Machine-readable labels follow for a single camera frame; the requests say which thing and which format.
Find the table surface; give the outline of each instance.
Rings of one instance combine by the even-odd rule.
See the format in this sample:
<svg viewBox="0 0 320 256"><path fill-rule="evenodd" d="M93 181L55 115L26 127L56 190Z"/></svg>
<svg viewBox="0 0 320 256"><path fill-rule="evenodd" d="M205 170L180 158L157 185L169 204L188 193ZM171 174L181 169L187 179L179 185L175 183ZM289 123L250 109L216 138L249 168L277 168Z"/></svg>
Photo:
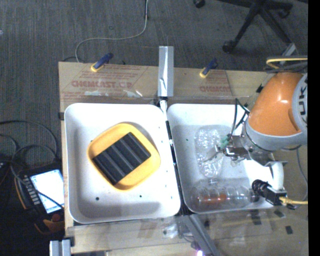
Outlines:
<svg viewBox="0 0 320 256"><path fill-rule="evenodd" d="M77 100L74 98L66 98L64 92L67 85L70 85L70 81L74 80L74 77L79 75L79 70L87 70L89 64L82 63L59 63L59 77L60 77L60 111L63 113L67 106L76 102L97 102L100 100L100 97L91 96L86 97L85 99L79 98ZM139 74L139 81L141 84L138 85L139 89L143 91L143 87L151 87L154 92L149 92L153 94L156 92L158 85L158 68L157 67L142 67L142 66L125 66L126 73L128 74L137 73L135 69L143 70ZM106 71L108 74L112 72L117 65L111 65L110 71ZM203 78L200 78L199 72L201 69L191 69L191 68L175 68L174 76L179 79L175 80L175 84L184 84L187 87L192 87L194 84L203 83ZM243 98L248 100L249 96L253 95L255 90L260 84L265 83L270 77L265 72L251 72L251 71L232 71L232 70L215 70L212 72L212 75L215 74L219 76L220 80L223 80L226 77L226 81L223 81L223 87L229 86L229 90L225 90L224 94L214 94L207 93L207 99L216 99L219 103L229 102L233 103L232 100L234 97ZM79 90L81 87L72 88L74 92ZM184 99L188 99L188 95L183 95ZM66 161L66 133L64 121L61 121L61 144L62 144L62 169L67 170L67 161ZM308 168L308 147L303 146L299 150L300 153L300 162L303 167L303 171L307 174ZM286 187L286 190L294 189L294 197L301 198L304 194L303 185L295 184L295 177L299 173L297 159L294 152L279 152L280 157L288 161L288 164L285 166L285 178L288 180L289 187ZM194 255L194 250L190 247L189 241L186 239L181 239L181 237L174 235L175 233L168 232L170 227L174 227L174 223L177 220L177 217L169 217L165 219L146 219L146 220L130 220L130 221L121 221L121 222L108 222L108 223L97 223L97 224L87 224L87 225L75 225L74 220L72 219L68 206L68 176L67 171L63 171L64 178L64 191L65 191L65 235L66 237L72 237L74 244L71 247L71 253L85 253L85 252L96 252L96 251L108 251L112 250L111 255L150 255L152 252L153 255L163 255L157 254L157 252L176 252L177 254L172 255ZM265 252L269 250L265 244L265 241L268 241L268 244L274 243L275 246L281 247L281 243L285 240L286 243L290 243L290 248L292 251L299 252L305 247L304 243L293 244L294 242L287 240L287 237L283 234L284 227L290 227L295 224L299 230L300 236L304 239L308 239L308 221L306 221L306 216L308 215L308 208L305 207L301 209L298 213L287 214L287 218L280 219L273 212L268 210L261 211L260 213L261 225L255 225L252 222L252 218L248 216L247 212L236 211L229 212L225 214L209 214L201 216L201 218L206 218L210 223L210 228L208 233L213 239L222 239L219 240L219 248L222 250L227 250L232 252L237 250L239 254L240 249L243 250L244 255L248 252L253 252L252 247L256 247L256 244L263 243L265 247ZM235 237L250 237L247 239L246 246L236 244L234 248L230 248L230 243L234 241Z"/></svg>

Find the wooden table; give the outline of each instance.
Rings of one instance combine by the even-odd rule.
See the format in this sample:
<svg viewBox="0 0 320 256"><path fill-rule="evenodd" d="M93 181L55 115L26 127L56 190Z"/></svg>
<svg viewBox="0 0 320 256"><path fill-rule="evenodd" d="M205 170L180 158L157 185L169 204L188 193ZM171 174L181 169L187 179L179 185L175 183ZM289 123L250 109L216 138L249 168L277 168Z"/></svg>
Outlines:
<svg viewBox="0 0 320 256"><path fill-rule="evenodd" d="M201 69L175 68L174 69L174 95L184 100L200 101L203 98L213 99L217 103L233 103L234 98L244 101L253 95L258 86L268 75L265 72L212 70L207 81L200 78ZM126 101L133 95L131 102L139 103L137 92L146 100L156 94L158 87L158 68L153 66L127 66L107 65L104 75L93 76L90 73L90 64L59 63L60 79L60 112L67 106L76 102L114 102ZM84 83L95 80L96 83ZM170 236L166 232L168 227L175 223L176 217L165 219L130 220L98 224L75 225L70 216L68 205L67 161L66 161L66 134L64 121L61 121L62 164L65 190L65 235L72 238L71 253L84 253L96 251L109 251L109 255L195 255L190 242L177 235ZM301 165L307 174L308 148L300 149ZM299 175L297 159L294 152L280 152L289 163L285 166L285 186L291 192L292 198L301 198L305 188ZM230 212L226 214L205 215L202 218L210 223L208 233L223 252L230 255L256 255L257 252L272 255L275 248L283 247L289 243L286 255L289 252L300 252L308 249L308 208L300 211L288 212L281 208L287 218L283 219L266 210L259 213L261 225L252 221L252 216L246 211ZM286 233L287 227L294 225L293 236Z"/></svg>

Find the chair leg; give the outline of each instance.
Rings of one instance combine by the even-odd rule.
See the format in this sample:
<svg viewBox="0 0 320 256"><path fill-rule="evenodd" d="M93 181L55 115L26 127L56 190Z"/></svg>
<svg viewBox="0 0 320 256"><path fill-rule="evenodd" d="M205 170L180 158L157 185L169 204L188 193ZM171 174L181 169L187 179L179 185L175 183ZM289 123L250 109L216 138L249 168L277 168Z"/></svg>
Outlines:
<svg viewBox="0 0 320 256"><path fill-rule="evenodd" d="M261 17L264 21L271 27L271 29L277 34L277 36L286 44L292 43L287 34L283 31L280 25L277 23L274 17L272 17L271 13L263 9L260 13Z"/></svg>
<svg viewBox="0 0 320 256"><path fill-rule="evenodd" d="M233 49L239 43L240 39L243 37L247 28L250 26L250 24L253 21L253 19L255 18L255 16L257 16L260 12L261 12L261 6L253 3L250 7L249 13L246 16L242 27L240 28L240 30L239 30L238 34L236 35L236 37L234 38L234 40L229 40L229 41L224 42L224 45L222 46L222 50L225 53L229 54L233 51Z"/></svg>

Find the black connector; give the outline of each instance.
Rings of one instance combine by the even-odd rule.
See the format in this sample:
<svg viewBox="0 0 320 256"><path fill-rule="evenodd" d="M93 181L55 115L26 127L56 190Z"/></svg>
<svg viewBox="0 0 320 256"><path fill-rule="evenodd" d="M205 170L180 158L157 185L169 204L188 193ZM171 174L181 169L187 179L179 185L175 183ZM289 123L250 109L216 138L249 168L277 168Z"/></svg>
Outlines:
<svg viewBox="0 0 320 256"><path fill-rule="evenodd" d="M276 190L268 182L260 179L256 179L252 183L252 190L255 194L265 198L268 203L274 206L281 206L282 202L279 198L287 196L285 190Z"/></svg>

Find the yellow and black object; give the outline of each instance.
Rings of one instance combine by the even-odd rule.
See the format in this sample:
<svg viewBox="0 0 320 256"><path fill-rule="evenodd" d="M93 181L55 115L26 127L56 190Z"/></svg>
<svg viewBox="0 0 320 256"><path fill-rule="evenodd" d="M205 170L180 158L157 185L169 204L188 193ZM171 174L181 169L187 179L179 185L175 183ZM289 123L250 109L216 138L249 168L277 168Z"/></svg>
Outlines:
<svg viewBox="0 0 320 256"><path fill-rule="evenodd" d="M154 145L129 123L119 123L97 136L87 148L87 157L119 192L141 184L161 163Z"/></svg>
<svg viewBox="0 0 320 256"><path fill-rule="evenodd" d="M34 169L21 170L17 172L17 177L19 179L14 179L15 188L28 221L33 222L43 235L62 231L65 228L65 218L61 164L54 162Z"/></svg>

